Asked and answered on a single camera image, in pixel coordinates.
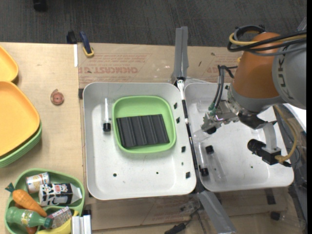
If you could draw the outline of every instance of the green bottle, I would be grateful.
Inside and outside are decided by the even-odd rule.
[[[8,223],[16,223],[25,227],[44,226],[50,228],[53,219],[40,216],[38,213],[30,210],[19,209],[15,206],[10,207],[5,214]]]

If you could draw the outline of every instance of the green bowl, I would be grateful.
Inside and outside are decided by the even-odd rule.
[[[41,134],[42,134],[42,123],[40,122],[39,128],[34,135],[32,135],[24,144],[20,145],[15,150],[12,150],[9,154],[4,155],[3,157],[0,158],[0,168],[8,166],[17,159],[21,158],[28,151],[33,149],[34,146],[37,145],[38,142],[40,141]]]
[[[117,128],[117,118],[161,114],[164,119],[169,143],[125,148],[121,145]],[[113,129],[121,150],[129,153],[156,153],[170,149],[176,142],[175,120],[170,105],[157,96],[129,96],[118,99],[112,110]]]
[[[47,169],[40,169],[40,168],[33,168],[33,169],[29,169],[26,170],[25,172],[23,172],[18,179],[16,180],[14,187],[15,189],[23,189],[25,191],[27,191],[27,186],[26,186],[26,180],[25,178],[28,176],[33,176],[36,174],[41,174],[41,173],[45,173],[48,172],[50,175],[50,182],[53,184],[59,184],[59,183],[72,183],[74,186],[80,188],[81,193],[82,193],[82,199],[79,199],[78,201],[74,202],[73,204],[68,205],[68,207],[70,208],[71,212],[73,213],[74,211],[78,211],[79,214],[82,214],[83,211],[83,207],[84,207],[84,199],[85,199],[85,191],[84,191],[84,186],[83,184],[76,179],[73,176],[70,175],[66,175],[64,173],[59,173],[56,171],[52,171],[52,170],[47,170]],[[33,199],[37,202],[39,202],[39,194],[35,193],[35,194],[30,194]],[[5,208],[5,212],[8,210],[9,207],[12,207],[15,205],[14,200],[12,199],[12,194],[10,194],[6,208]],[[54,205],[54,206],[45,206],[43,207],[43,209],[47,212],[47,214],[51,214],[54,213],[56,211],[58,211],[59,209],[64,208],[64,206],[59,206],[59,205]],[[6,228],[8,229],[8,231],[11,234],[27,234],[26,229],[18,224],[15,223],[8,223],[6,221],[6,219],[4,218],[4,223]]]

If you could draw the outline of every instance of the white tray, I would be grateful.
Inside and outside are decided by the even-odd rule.
[[[203,124],[204,112],[199,112],[196,104],[206,103],[207,108],[215,97],[217,84],[192,83],[185,87],[190,128],[192,134],[200,129]],[[224,90],[222,99],[226,99],[227,91]],[[269,108],[259,115],[266,121],[276,120],[273,108]],[[286,155],[278,124],[274,125],[277,146],[282,149],[282,155]],[[214,147],[226,176],[226,182],[216,183],[209,176],[202,177],[201,182],[206,189],[212,192],[225,192],[246,189],[270,188],[289,186],[293,182],[293,169],[280,164],[268,165],[261,157],[253,155],[247,148],[250,139],[255,138],[265,142],[263,130],[253,130],[248,126],[237,122],[222,125],[209,137],[209,144]],[[196,155],[199,152],[195,145]]]
[[[160,153],[131,154],[115,142],[114,131],[104,133],[100,103],[126,96],[159,96],[171,106],[175,122],[175,145]],[[196,176],[179,90],[169,83],[91,83],[83,92],[87,186],[100,200],[186,195]]]

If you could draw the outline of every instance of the toy carrot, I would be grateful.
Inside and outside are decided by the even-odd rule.
[[[18,203],[15,203],[14,206],[19,208],[19,209],[24,209],[24,207],[22,207]],[[27,231],[28,234],[35,234],[37,232],[37,230],[38,230],[38,226],[35,226],[35,227],[25,227],[25,228],[26,228],[26,231]]]
[[[47,217],[47,213],[44,209],[29,195],[28,192],[23,189],[15,189],[12,183],[10,183],[5,189],[12,193],[12,198],[17,204],[25,209],[35,211],[43,217]]]

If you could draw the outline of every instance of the yellow cable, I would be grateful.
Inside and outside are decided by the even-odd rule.
[[[293,126],[292,126],[292,125],[290,124],[290,122],[286,119],[285,115],[284,115],[283,112],[278,108],[278,106],[274,106],[274,108],[278,111],[278,113],[281,115],[281,117],[283,118],[283,120],[284,120],[284,121],[286,122],[286,124],[289,126],[289,129],[291,130],[292,135],[293,135],[293,145],[292,145],[292,149],[291,149],[291,151],[289,152],[289,154],[286,155],[286,156],[282,156],[282,155],[276,155],[276,156],[275,156],[275,159],[277,159],[278,162],[279,162],[280,164],[283,164],[284,161],[286,161],[287,159],[289,159],[289,158],[293,155],[293,153],[294,153],[294,151],[295,151],[295,149],[296,149],[296,146],[297,146],[297,134],[296,134],[296,132],[295,132]]]
[[[229,37],[229,41],[233,44],[236,44],[236,45],[249,45],[249,44],[253,44],[253,43],[256,43],[258,41],[236,41],[233,39],[233,36],[234,36],[234,33],[232,33]],[[297,40],[297,39],[303,39],[303,38],[307,38],[307,34],[304,34],[304,35],[300,35],[300,36],[294,36],[294,37],[288,37],[288,38],[285,38],[285,39],[281,39],[281,40],[277,40],[277,41],[273,41],[273,42],[284,42],[284,41],[290,41],[290,40]]]

